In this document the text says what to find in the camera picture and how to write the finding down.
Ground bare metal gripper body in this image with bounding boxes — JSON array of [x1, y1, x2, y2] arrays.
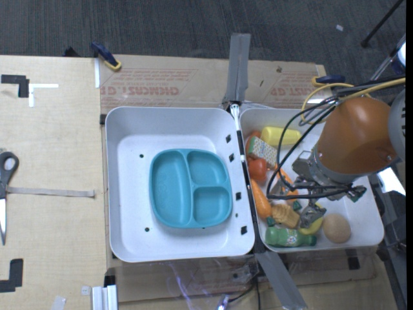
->
[[291, 150, 324, 207]]

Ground yellow banana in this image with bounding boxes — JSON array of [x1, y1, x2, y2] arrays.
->
[[297, 216, 324, 236]]

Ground orange carrot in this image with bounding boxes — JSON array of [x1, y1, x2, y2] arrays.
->
[[250, 178, 277, 227], [276, 166, 300, 203]]

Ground tan toy pineapple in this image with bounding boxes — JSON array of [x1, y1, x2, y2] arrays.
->
[[270, 200, 303, 229]]

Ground red tomato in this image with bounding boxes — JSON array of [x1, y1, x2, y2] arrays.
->
[[247, 158, 268, 182]]

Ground tan egg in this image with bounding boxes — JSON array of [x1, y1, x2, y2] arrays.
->
[[322, 213, 352, 244]]

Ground green bottle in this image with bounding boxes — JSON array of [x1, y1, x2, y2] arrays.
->
[[265, 226, 317, 249]]

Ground cream patterned carton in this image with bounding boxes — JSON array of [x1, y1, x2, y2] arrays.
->
[[247, 136, 279, 169]]

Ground white plastic tray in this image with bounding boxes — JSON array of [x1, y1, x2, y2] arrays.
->
[[105, 106, 256, 264], [238, 107, 385, 254]]

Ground blue divided plate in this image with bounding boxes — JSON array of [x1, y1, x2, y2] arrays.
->
[[148, 149, 234, 229]]

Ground brown cardboard board red print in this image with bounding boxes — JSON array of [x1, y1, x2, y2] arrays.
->
[[98, 54, 378, 304]]

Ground grey handled scissors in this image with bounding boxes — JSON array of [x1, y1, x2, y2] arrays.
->
[[0, 151, 20, 247]]

